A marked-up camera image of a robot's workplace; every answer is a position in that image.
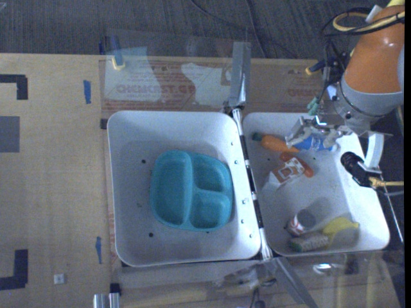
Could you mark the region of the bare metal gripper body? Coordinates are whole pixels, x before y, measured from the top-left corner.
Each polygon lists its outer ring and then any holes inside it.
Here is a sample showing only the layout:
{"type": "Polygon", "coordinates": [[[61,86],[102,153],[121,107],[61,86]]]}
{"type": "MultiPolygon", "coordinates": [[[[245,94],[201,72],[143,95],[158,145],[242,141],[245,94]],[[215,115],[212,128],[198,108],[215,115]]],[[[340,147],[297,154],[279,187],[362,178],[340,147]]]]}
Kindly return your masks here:
{"type": "Polygon", "coordinates": [[[371,126],[382,118],[382,115],[372,115],[342,103],[314,103],[308,106],[308,114],[314,117],[319,128],[358,136],[368,136],[371,126]]]}

